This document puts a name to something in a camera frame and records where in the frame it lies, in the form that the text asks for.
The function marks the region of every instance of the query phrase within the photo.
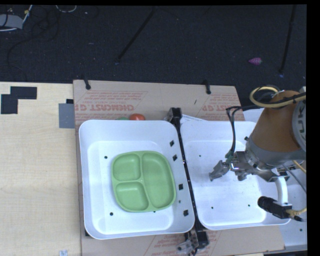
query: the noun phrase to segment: cardboard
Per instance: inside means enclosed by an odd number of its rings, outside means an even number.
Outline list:
[[[97,240],[86,236],[79,127],[86,120],[115,120],[121,117],[128,118],[133,113],[143,114],[147,120],[163,120],[170,108],[181,108],[183,114],[199,119],[227,121],[229,119],[225,109],[240,106],[236,88],[211,85],[211,94],[206,94],[206,87],[196,84],[94,80],[89,80],[88,83],[91,86],[90,90],[86,89],[83,80],[73,81],[82,255],[180,255],[176,246],[184,241],[184,234],[148,235],[108,240]],[[235,120],[245,120],[242,111],[235,114]],[[278,226],[208,230],[207,234],[210,244],[202,251],[198,251],[199,256],[227,256],[284,249],[284,241]]]

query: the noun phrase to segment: black fabric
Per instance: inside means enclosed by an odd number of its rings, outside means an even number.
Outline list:
[[[24,17],[30,5],[0,6]],[[292,4],[153,7],[33,5],[23,29],[0,32],[0,81],[88,80],[235,86],[243,106],[261,85],[306,85],[307,5],[295,10],[279,73]],[[248,62],[261,58],[260,65]]]

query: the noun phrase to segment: light wood surface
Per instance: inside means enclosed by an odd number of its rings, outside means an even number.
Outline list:
[[[59,103],[72,84],[0,83],[37,87],[19,99],[18,114],[0,114],[0,255],[81,255],[76,138],[59,128]]]

